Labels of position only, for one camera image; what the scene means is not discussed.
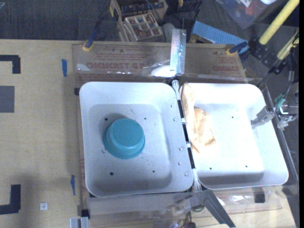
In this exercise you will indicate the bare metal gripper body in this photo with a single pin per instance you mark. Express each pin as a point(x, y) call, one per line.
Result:
point(288, 110)

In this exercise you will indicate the brown cardboard board red print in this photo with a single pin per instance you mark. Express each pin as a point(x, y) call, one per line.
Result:
point(123, 63)

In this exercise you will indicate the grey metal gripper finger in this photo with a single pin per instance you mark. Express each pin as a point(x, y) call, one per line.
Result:
point(259, 123)
point(264, 113)

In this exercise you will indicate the orange cloth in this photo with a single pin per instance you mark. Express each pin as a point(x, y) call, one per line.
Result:
point(200, 127)

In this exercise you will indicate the white plastic tray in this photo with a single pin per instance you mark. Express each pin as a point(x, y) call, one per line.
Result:
point(133, 94)
point(237, 139)

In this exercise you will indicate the small white square piece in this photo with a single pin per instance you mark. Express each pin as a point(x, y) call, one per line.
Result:
point(43, 206)

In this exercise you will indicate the teal bowl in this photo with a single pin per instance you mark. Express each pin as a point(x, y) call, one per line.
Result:
point(124, 138)

